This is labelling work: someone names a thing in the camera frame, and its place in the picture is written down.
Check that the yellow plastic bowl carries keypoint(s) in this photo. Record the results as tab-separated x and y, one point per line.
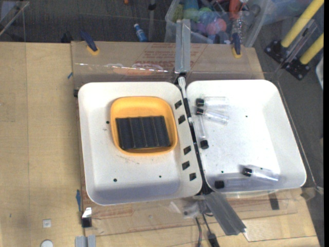
141	106

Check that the black ribbed rack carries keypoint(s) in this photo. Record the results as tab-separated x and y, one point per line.
142	132

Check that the clear tube with black cap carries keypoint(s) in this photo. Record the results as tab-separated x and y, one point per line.
199	111
219	184
247	172
200	102
204	144

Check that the white plastic tray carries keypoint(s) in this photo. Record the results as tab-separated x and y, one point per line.
252	138
133	174

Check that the blue bottle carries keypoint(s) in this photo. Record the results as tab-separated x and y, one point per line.
140	33

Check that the small black and white box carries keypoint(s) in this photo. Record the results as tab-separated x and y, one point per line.
86	219

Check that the yellow padded pole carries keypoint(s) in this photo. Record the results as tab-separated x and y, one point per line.
303	17
312	51

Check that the white round disc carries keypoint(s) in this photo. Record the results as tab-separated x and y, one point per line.
46	244

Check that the black metal base plate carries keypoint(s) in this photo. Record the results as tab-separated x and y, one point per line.
275	51

